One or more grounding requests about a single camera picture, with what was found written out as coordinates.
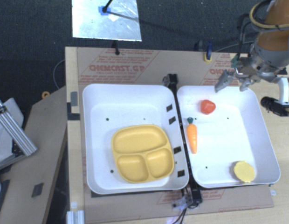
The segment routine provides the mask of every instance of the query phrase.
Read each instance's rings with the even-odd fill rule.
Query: white tray
[[[87,181],[98,194],[173,190],[189,180],[185,151],[172,92],[160,85],[90,84],[83,90]],[[114,162],[111,138],[120,128],[154,124],[171,143],[175,168],[163,179],[129,183]]]
[[[200,112],[204,99],[216,104],[209,115]],[[196,118],[197,153],[192,154],[189,148],[188,152],[199,185],[219,188],[278,181],[280,169],[253,91],[227,87],[215,93],[213,86],[183,86],[178,90],[178,100],[184,129],[188,117]],[[254,167],[256,176],[251,183],[235,177],[233,166],[238,161]]]

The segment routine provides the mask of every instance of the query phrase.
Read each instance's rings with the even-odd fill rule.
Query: toy tomato
[[[216,109],[215,103],[210,100],[203,100],[200,104],[200,111],[204,114],[210,114]]]

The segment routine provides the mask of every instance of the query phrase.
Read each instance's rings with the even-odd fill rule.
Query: metal sheet
[[[141,41],[136,0],[72,0],[73,37]]]

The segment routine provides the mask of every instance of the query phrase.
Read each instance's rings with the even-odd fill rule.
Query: orange carrot
[[[189,117],[187,121],[189,123],[186,129],[188,141],[189,141],[192,152],[196,154],[197,152],[197,129],[196,129],[196,126],[193,124],[193,118]]]

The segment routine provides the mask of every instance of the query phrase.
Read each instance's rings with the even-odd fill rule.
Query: yellow disc
[[[246,161],[239,161],[234,166],[234,174],[243,182],[251,182],[255,178],[254,168]]]

